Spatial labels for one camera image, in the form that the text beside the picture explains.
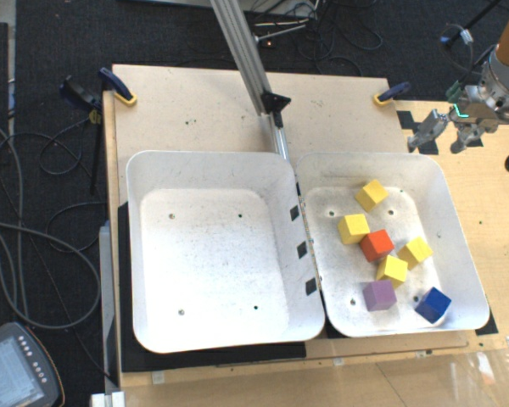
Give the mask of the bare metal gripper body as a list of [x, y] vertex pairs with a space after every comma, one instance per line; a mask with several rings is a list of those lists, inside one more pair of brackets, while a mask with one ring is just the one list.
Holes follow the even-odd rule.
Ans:
[[509, 86], [494, 72], [484, 72], [477, 85], [456, 82], [448, 102], [449, 119], [460, 133], [493, 133], [509, 125]]

